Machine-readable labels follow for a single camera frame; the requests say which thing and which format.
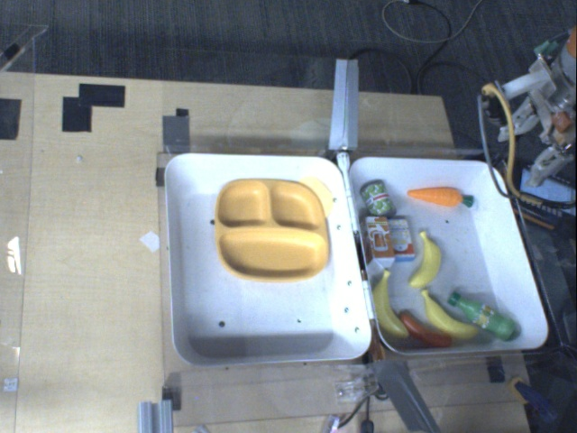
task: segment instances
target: can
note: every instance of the can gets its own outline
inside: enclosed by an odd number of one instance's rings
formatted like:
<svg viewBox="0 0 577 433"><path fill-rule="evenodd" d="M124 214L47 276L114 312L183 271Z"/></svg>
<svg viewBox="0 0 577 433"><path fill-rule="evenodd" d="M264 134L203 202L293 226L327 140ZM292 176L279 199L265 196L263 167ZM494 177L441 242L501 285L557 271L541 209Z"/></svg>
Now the can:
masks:
<svg viewBox="0 0 577 433"><path fill-rule="evenodd" d="M372 180L361 188L362 200L369 213L376 217L392 217L397 213L383 180Z"/></svg>

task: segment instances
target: plastic soda bottle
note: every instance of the plastic soda bottle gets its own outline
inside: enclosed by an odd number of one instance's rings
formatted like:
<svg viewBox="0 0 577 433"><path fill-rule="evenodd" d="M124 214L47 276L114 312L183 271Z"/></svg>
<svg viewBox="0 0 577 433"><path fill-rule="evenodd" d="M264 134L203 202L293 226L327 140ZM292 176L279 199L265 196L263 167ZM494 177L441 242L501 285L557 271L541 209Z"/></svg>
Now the plastic soda bottle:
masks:
<svg viewBox="0 0 577 433"><path fill-rule="evenodd" d="M451 294L448 301L449 305L458 307L473 324L489 330L501 340L509 340L517 328L513 319L499 314L480 301L464 299L457 292Z"/></svg>

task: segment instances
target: banana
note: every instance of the banana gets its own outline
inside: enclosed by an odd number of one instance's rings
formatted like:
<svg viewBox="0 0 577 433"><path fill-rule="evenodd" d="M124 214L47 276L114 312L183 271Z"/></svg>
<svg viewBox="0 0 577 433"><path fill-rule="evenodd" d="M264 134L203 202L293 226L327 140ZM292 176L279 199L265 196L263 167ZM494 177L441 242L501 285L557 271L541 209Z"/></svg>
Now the banana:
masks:
<svg viewBox="0 0 577 433"><path fill-rule="evenodd" d="M372 291L372 297L375 301L375 309L377 311L377 320L379 321L380 329L386 334L399 338L407 338L407 328L403 326L403 323L397 318L397 315L389 304L389 276L390 271L385 270L382 274L382 279Z"/></svg>
<svg viewBox="0 0 577 433"><path fill-rule="evenodd" d="M421 290L421 295L425 299L425 313L426 317L431 321L431 324L449 334L453 338L466 340L473 338L479 332L479 329L470 324L464 324L461 321L451 318L441 306L429 297L428 290Z"/></svg>
<svg viewBox="0 0 577 433"><path fill-rule="evenodd" d="M427 237L425 231L421 231L419 235L423 239L423 261L408 282L415 289L425 287L435 278L441 267L441 249L439 246Z"/></svg>

